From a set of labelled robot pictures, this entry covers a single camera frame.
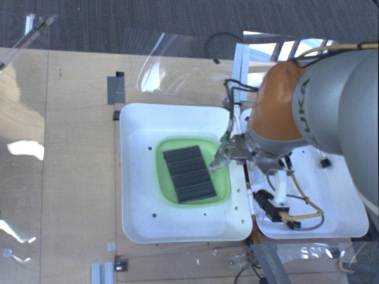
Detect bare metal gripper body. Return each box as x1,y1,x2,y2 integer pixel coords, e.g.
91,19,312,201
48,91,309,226
230,134,293,175

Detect black ribbed rectangular block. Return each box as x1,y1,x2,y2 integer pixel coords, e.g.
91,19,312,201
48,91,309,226
162,145,217,204

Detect thin black and white rod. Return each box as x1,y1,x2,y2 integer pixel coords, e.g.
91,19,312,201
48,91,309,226
242,160,261,245

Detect green plate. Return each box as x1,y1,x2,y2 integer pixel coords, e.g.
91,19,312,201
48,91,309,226
154,136,232,208

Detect white plastic tray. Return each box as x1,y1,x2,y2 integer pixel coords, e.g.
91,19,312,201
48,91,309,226
118,102,253,244
239,108,370,240

